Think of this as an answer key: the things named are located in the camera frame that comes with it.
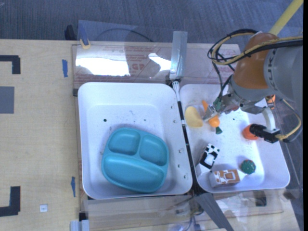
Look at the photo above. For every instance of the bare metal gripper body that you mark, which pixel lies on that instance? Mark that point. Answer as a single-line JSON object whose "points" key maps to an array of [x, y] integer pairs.
{"points": [[228, 103]]}

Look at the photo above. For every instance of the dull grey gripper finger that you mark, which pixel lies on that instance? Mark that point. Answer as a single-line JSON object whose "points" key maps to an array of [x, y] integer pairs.
{"points": [[208, 113]]}

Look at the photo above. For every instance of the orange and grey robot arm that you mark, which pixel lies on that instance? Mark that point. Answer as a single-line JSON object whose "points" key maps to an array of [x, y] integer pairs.
{"points": [[255, 66]]}

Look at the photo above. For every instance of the small orange toy slice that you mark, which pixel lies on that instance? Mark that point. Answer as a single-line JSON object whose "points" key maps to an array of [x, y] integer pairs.
{"points": [[204, 105]]}

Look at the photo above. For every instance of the orange carrot with green top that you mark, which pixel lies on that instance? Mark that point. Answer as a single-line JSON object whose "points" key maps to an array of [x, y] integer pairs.
{"points": [[214, 122]]}

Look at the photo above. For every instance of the yellow curved toy food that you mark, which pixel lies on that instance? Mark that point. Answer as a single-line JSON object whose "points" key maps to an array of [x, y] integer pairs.
{"points": [[193, 117]]}

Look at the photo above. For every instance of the orange toy fruit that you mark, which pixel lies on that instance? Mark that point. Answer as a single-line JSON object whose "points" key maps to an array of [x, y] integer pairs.
{"points": [[247, 133]]}

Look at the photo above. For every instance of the white plastic tray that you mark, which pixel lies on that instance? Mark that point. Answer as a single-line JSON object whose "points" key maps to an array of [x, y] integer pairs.
{"points": [[231, 143], [134, 100]]}

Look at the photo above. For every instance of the black and white carton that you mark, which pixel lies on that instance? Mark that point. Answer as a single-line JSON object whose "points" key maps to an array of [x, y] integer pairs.
{"points": [[209, 156]]}

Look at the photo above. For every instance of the orange and white carton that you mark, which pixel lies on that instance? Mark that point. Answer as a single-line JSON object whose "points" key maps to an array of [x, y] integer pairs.
{"points": [[225, 177]]}

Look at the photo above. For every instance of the green broccoli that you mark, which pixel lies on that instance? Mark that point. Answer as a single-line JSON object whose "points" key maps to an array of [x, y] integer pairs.
{"points": [[248, 167]]}

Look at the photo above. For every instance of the blue divided plate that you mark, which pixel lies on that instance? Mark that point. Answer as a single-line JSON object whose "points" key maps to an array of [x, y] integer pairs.
{"points": [[134, 160]]}

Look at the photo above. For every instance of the black cylinder on white bracket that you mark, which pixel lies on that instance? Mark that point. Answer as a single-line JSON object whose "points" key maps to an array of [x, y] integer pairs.
{"points": [[263, 132]]}

